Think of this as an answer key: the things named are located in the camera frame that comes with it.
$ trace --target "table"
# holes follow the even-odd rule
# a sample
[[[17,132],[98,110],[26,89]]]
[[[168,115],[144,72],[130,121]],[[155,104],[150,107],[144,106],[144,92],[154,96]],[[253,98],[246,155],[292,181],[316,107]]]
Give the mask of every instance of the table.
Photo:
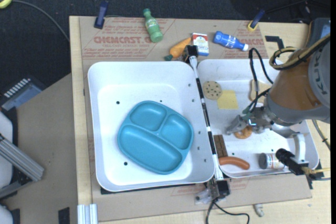
[[[77,166],[77,191],[78,204],[89,205],[93,203],[94,197],[92,194],[91,174],[90,174],[90,160],[89,160],[89,146],[88,146],[88,130],[87,130],[87,112],[85,105],[85,96],[83,89],[85,88],[85,80],[83,78],[83,58],[82,58],[82,43],[81,43],[81,27],[79,16],[71,16],[70,21],[70,41],[71,41],[71,72],[72,72],[72,88],[73,88],[73,107],[74,107],[74,121],[75,121],[75,142],[76,142],[76,166]],[[179,20],[181,25],[188,25],[190,20]],[[193,21],[195,25],[220,24],[225,23],[227,26],[237,23],[235,21]],[[268,52],[277,50],[277,44],[266,42],[265,36],[279,36],[285,46],[300,47],[306,41],[308,35],[308,26],[304,24],[284,24],[284,23],[259,23],[260,33],[263,41],[267,44]],[[330,153],[323,143],[320,143],[320,138],[311,122],[309,127],[315,139],[316,146],[321,158],[322,167],[330,167]],[[321,124],[324,133],[330,139],[330,125]],[[289,175],[289,179],[294,182],[298,180]],[[328,223],[331,222],[331,192],[330,181],[328,182],[314,182],[313,190],[311,191],[312,198],[292,200],[286,202],[277,202],[264,204],[265,215],[259,218],[252,206],[239,206],[239,208],[230,208],[230,212],[246,212],[250,214],[251,223]],[[106,207],[105,210],[126,210],[130,216],[134,216],[132,212],[136,210],[146,210],[145,208],[135,208],[134,205],[126,205],[119,208],[117,203],[111,207]],[[152,215],[142,216],[141,218],[131,217],[129,219],[121,219],[117,221],[104,221],[104,223],[204,223],[204,218],[207,205],[199,207],[198,210],[189,206],[187,211],[180,214],[170,211],[169,214],[162,214],[162,210],[157,210],[157,216]],[[245,223],[246,217],[243,216],[223,216],[219,210],[213,210],[210,223],[220,223],[223,221],[230,221],[230,223]]]

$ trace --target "wooden table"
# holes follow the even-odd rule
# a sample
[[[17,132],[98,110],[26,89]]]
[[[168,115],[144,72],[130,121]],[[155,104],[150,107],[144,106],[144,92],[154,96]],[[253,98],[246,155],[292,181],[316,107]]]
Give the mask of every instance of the wooden table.
[[[279,36],[285,46],[303,46],[308,35],[305,24],[260,23],[259,28],[267,45],[269,53],[278,49],[277,44],[266,42],[265,36]],[[70,17],[71,67],[73,87],[73,107],[75,121],[76,165],[78,203],[89,205],[93,203],[91,177],[89,168],[89,149],[87,137],[86,106],[83,95],[83,67],[81,51],[80,22],[78,16]],[[330,152],[321,142],[321,138],[308,122],[322,167],[330,167]],[[321,123],[320,127],[330,141],[330,125]],[[245,212],[250,215],[250,223],[331,223],[331,184],[330,181],[313,182],[312,198],[263,204],[265,215],[259,217],[252,206],[229,208],[229,212]],[[104,223],[204,223],[206,211],[199,210],[182,214],[169,214],[136,219],[108,221]],[[210,223],[246,223],[245,216],[223,215],[219,210],[212,210]]]

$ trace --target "yellow square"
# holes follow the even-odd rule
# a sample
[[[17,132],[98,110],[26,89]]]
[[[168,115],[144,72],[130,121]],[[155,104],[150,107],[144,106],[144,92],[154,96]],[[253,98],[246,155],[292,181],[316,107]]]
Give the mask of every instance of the yellow square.
[[[234,90],[223,90],[222,95],[217,99],[219,109],[238,109],[238,102]]]

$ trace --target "toy bottle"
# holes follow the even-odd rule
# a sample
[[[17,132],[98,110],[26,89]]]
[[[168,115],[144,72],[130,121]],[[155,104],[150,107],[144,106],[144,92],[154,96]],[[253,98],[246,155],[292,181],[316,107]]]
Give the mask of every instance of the toy bottle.
[[[229,49],[240,49],[242,51],[248,50],[247,44],[243,44],[237,38],[228,34],[223,34],[221,31],[216,32],[213,42]]]
[[[151,41],[154,43],[161,41],[163,39],[163,34],[161,33],[158,22],[151,15],[149,8],[143,10],[143,16],[145,17],[145,27],[151,37]]]

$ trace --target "green bottle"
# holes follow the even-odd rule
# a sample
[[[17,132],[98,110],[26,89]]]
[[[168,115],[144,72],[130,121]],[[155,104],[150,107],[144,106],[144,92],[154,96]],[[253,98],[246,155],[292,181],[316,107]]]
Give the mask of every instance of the green bottle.
[[[143,10],[143,16],[145,17],[145,27],[150,34],[151,41],[157,43],[163,39],[160,26],[156,19],[151,15],[149,8]]]

